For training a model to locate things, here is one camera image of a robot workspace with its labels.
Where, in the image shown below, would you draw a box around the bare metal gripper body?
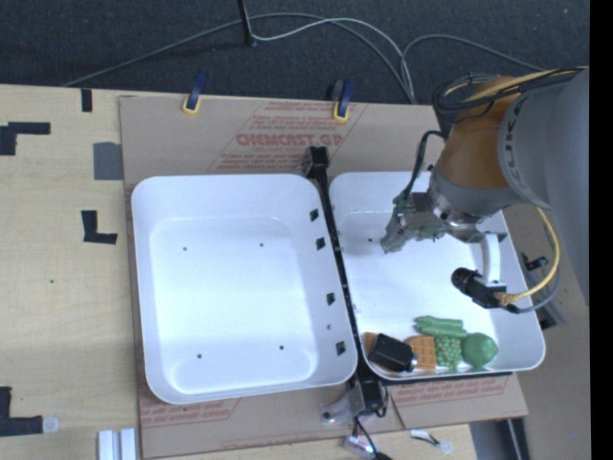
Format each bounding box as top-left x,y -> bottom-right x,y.
393,190 -> 486,243

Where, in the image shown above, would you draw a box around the white plastic tray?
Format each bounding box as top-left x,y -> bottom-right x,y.
328,170 -> 548,382
129,172 -> 360,406

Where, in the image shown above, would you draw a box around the green bean pods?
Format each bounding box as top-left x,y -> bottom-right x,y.
413,314 -> 469,340

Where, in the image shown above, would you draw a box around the black box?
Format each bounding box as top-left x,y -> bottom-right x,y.
367,333 -> 419,374

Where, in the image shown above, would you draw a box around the orange waffle biscuit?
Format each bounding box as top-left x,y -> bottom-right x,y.
403,334 -> 439,372

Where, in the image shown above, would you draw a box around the green peas block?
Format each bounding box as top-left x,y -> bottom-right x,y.
432,334 -> 465,373

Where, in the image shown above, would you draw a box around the green lime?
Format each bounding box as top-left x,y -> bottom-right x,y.
460,332 -> 500,369

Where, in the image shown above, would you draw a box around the brown cardboard board red print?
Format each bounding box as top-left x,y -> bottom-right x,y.
117,94 -> 531,460

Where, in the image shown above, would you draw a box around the black cylinder on white bracket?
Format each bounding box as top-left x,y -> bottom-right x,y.
450,230 -> 510,311

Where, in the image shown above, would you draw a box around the black block with thin wires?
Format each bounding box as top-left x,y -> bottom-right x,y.
356,376 -> 389,415
304,145 -> 332,180

